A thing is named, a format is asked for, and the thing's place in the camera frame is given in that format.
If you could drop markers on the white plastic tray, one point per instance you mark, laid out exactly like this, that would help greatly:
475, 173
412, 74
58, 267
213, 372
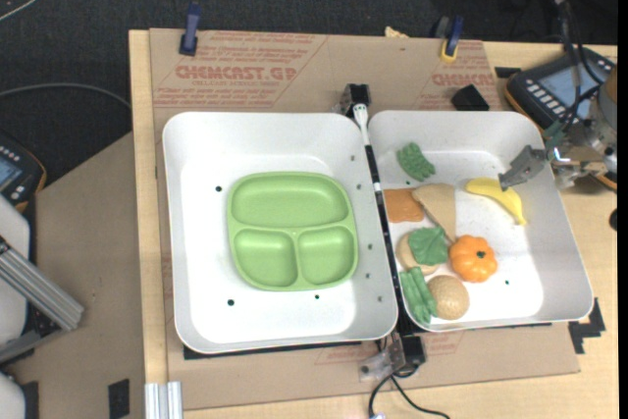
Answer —
544, 250
201, 230

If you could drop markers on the green lettuce leaf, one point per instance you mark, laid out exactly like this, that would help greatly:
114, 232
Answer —
429, 246

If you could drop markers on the tan round biscuit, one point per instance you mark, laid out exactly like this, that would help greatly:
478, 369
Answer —
404, 257

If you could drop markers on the green divided plate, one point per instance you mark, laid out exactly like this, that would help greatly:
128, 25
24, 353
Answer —
289, 230

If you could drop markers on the orange pumpkin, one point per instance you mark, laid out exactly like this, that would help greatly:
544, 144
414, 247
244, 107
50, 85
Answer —
472, 259

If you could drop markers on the green asparagus bundle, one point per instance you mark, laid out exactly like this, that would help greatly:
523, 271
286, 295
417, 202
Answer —
417, 297

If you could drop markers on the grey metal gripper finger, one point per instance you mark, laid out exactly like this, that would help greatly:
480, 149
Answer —
521, 169

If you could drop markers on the brown cardboard board red print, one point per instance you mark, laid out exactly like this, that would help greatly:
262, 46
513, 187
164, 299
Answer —
304, 64

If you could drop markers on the thin black and white rod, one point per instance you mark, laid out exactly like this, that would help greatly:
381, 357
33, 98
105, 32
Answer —
375, 176

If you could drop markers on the orange toast slice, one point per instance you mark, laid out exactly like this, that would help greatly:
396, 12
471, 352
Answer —
402, 206

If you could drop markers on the yellow banana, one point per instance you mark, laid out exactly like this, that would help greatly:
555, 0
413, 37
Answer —
507, 201

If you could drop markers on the tan triangular bread slice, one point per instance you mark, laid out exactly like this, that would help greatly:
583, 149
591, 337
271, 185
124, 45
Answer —
439, 206

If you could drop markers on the black wedge block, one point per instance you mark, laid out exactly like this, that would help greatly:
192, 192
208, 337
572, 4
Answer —
470, 98

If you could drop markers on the tan round bread bun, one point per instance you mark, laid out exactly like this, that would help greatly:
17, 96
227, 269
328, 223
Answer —
449, 298

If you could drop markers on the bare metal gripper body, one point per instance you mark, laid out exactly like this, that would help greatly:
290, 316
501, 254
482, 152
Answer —
586, 157

